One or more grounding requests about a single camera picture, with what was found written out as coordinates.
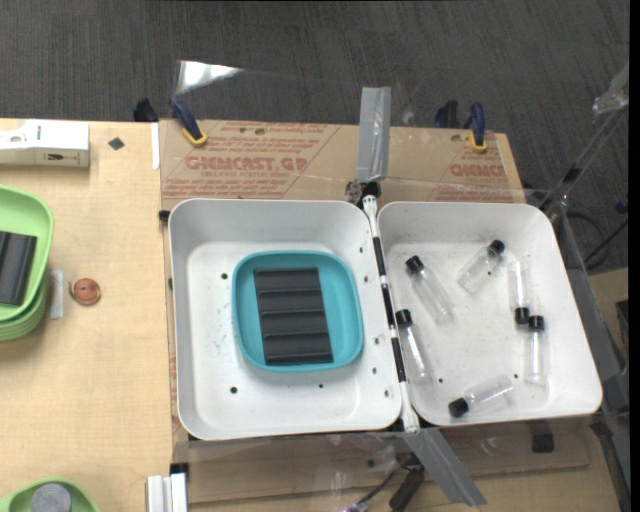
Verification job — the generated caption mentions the teal plate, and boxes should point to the teal plate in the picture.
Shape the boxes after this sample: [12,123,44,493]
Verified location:
[231,250,365,373]

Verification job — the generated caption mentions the thin black and white rod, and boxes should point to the thin black and white rod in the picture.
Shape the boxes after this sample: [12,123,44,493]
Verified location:
[360,194,421,434]

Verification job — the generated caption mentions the brown cardboard board red print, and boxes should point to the brown cardboard board red print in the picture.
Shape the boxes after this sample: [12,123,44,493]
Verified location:
[158,118,607,505]

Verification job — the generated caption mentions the clear plastic bottle black cap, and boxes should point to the clear plastic bottle black cap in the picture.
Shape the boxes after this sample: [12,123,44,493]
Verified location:
[404,255,455,324]
[523,314,549,387]
[447,374,517,419]
[506,258,533,325]
[456,239,506,295]
[394,308,434,384]

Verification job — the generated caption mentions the white plastic tray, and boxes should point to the white plastic tray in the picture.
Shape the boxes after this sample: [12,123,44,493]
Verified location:
[167,198,404,442]
[375,200,604,428]

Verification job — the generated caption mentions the orange round disc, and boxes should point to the orange round disc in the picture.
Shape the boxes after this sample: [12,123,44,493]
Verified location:
[68,277,102,306]

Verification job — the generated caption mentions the small clear plastic strip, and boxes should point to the small clear plastic strip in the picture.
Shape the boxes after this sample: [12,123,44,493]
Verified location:
[48,269,66,321]

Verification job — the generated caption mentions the white cardboard box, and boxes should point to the white cardboard box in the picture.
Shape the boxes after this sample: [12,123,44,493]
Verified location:
[0,118,91,169]

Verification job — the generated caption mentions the grey round can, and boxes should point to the grey round can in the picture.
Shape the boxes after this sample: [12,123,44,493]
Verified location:
[30,482,73,512]

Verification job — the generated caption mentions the black block with thin wires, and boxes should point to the black block with thin wires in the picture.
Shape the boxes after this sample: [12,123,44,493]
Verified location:
[346,180,383,204]

